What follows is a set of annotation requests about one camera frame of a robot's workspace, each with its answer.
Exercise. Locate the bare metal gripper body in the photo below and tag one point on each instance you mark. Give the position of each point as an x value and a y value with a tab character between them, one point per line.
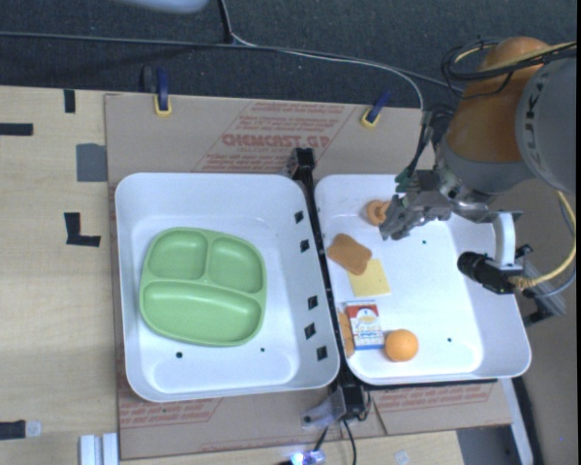
431	196

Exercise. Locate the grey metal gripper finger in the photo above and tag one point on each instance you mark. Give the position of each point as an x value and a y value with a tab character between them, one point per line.
407	226
391	216

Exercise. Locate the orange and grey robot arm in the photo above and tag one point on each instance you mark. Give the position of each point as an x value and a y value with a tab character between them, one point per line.
489	124

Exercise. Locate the orange doughnut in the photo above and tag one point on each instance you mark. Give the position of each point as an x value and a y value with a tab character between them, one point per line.
375	211

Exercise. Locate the brown bread slice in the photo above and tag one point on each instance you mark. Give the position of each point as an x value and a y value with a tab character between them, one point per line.
348	252

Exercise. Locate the yellow cheese slice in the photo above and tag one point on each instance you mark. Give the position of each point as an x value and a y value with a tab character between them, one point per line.
370	281

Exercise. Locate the white plastic tray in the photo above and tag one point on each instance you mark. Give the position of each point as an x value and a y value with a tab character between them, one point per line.
445	298
213	371

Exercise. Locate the red and white carton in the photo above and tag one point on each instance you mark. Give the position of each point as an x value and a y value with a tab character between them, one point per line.
364	325

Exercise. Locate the orange fruit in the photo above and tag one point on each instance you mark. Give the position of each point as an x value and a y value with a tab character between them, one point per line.
401	345

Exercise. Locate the green divided plate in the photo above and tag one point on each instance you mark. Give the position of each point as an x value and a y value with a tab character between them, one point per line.
201	286

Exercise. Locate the brown cardboard board red print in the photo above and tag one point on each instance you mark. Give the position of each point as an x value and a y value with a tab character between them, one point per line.
198	138

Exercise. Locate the black cylinder on white bracket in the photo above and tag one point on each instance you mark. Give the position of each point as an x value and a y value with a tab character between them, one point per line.
486	271

